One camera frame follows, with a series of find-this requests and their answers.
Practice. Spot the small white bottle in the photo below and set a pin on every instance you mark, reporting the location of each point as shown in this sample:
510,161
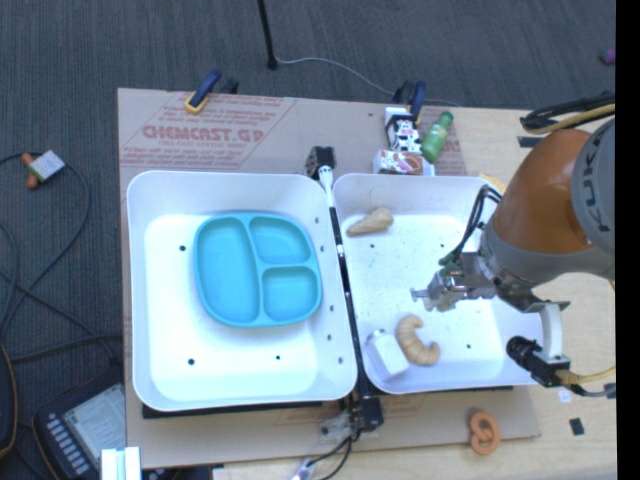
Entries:
387,353

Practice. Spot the purple and green toy grapes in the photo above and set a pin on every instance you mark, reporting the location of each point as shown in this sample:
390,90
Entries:
608,56

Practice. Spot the brown and white carton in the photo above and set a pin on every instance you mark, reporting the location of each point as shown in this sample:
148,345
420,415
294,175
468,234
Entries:
400,163

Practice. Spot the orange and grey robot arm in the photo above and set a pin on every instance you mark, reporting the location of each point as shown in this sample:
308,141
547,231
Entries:
540,203

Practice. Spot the cow print white carton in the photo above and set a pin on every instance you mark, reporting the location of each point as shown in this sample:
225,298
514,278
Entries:
404,133

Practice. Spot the beige toy carrot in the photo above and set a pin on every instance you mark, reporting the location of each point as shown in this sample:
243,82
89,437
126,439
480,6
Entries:
372,222

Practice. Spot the blue divided plate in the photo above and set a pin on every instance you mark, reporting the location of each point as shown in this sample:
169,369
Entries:
225,273

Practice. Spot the brown cardboard board red print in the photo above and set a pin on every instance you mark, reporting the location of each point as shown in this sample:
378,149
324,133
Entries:
220,138

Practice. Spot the green toy bottle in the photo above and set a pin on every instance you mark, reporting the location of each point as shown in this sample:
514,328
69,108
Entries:
436,140

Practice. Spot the orange toy sausage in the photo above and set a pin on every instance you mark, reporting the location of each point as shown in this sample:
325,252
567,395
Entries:
31,180

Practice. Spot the tan toy croissant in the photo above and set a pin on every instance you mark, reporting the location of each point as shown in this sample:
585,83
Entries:
412,340

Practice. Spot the white plastic tray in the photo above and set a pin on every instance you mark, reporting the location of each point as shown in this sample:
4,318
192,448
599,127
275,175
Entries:
400,278
170,318

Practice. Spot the thin black and white rod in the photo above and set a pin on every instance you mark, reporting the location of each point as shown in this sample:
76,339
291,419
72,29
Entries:
341,253

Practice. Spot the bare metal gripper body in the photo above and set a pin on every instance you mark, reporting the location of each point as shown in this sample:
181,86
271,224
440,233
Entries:
475,278

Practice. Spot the black cylinder on white bracket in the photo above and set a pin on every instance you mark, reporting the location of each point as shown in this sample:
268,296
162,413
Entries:
535,360

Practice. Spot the white and green packet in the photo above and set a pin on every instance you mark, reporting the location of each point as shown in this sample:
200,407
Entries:
47,164

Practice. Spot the orange toy pretzel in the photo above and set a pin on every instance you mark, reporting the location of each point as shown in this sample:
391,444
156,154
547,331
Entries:
484,433

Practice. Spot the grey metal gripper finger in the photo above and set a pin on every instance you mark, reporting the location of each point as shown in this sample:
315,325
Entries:
442,304
434,288

